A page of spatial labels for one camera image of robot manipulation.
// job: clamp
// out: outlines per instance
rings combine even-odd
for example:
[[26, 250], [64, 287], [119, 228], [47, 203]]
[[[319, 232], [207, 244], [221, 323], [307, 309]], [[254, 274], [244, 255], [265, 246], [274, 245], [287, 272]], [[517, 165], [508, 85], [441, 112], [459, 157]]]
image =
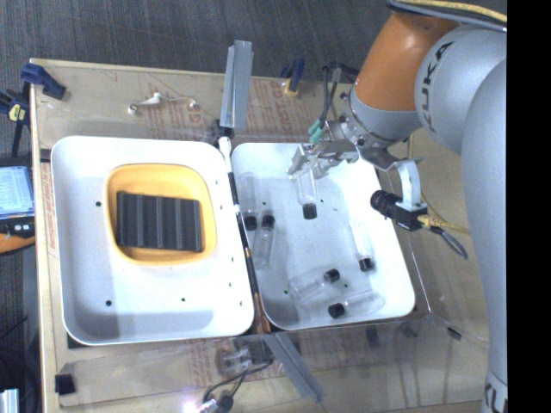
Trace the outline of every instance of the clamp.
[[42, 93], [60, 100], [65, 94], [65, 87], [59, 84], [42, 66], [31, 63], [25, 64], [21, 70], [23, 87], [20, 93], [7, 90], [0, 92], [0, 113], [8, 115], [8, 119], [15, 122], [15, 136], [11, 147], [11, 156], [17, 157], [22, 131], [26, 126], [30, 130], [29, 94], [31, 84], [44, 86]]

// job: vial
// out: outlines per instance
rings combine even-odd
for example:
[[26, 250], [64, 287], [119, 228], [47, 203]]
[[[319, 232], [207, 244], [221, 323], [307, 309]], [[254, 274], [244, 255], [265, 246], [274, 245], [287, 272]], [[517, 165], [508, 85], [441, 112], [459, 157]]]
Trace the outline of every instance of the vial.
[[289, 294], [296, 305], [305, 306], [322, 299], [331, 285], [341, 278], [337, 269], [325, 272], [318, 269], [297, 275], [288, 283]]
[[368, 272], [375, 269], [375, 258], [373, 254], [373, 246], [369, 240], [369, 233], [366, 223], [362, 219], [352, 219], [350, 221], [352, 236], [356, 244], [358, 264], [363, 272]]
[[271, 214], [264, 214], [262, 224], [257, 230], [255, 243], [252, 247], [252, 262], [255, 269], [265, 269], [269, 266], [274, 245], [274, 225], [276, 219]]
[[243, 174], [239, 188], [239, 211], [243, 216], [245, 229], [257, 228], [257, 201], [255, 197], [255, 178], [250, 171]]
[[308, 170], [296, 179], [296, 193], [297, 199], [302, 205], [304, 219], [316, 219], [318, 217], [318, 209], [316, 207], [318, 191], [311, 170]]
[[366, 316], [375, 313], [385, 304], [385, 299], [375, 290], [369, 289], [350, 295], [343, 301], [327, 308], [333, 318]]

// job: screen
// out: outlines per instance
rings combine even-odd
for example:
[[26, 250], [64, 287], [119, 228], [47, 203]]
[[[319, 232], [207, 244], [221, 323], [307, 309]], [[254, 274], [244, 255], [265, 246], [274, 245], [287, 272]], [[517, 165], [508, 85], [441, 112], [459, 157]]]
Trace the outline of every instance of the screen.
[[33, 215], [33, 185], [28, 168], [0, 167], [0, 219]]

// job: black cap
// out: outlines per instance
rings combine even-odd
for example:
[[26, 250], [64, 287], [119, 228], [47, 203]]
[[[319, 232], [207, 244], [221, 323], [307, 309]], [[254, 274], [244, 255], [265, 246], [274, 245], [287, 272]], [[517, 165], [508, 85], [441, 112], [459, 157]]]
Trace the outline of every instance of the black cap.
[[344, 306], [342, 303], [335, 303], [334, 305], [330, 305], [327, 311], [333, 318], [339, 318], [344, 315]]
[[334, 283], [335, 281], [341, 278], [341, 274], [338, 272], [337, 269], [333, 268], [333, 269], [329, 269], [324, 273], [324, 278], [329, 280], [331, 283]]
[[302, 215], [304, 219], [316, 219], [318, 217], [318, 209], [315, 203], [307, 203], [302, 206]]
[[273, 228], [276, 219], [274, 219], [274, 216], [270, 216], [269, 214], [262, 217], [262, 228]]
[[375, 267], [375, 265], [373, 264], [373, 261], [369, 257], [360, 259], [358, 263], [360, 264], [360, 270], [363, 272], [370, 271]]
[[257, 216], [247, 216], [243, 219], [245, 222], [245, 229], [247, 231], [254, 231], [256, 230], [258, 223], [257, 223]]

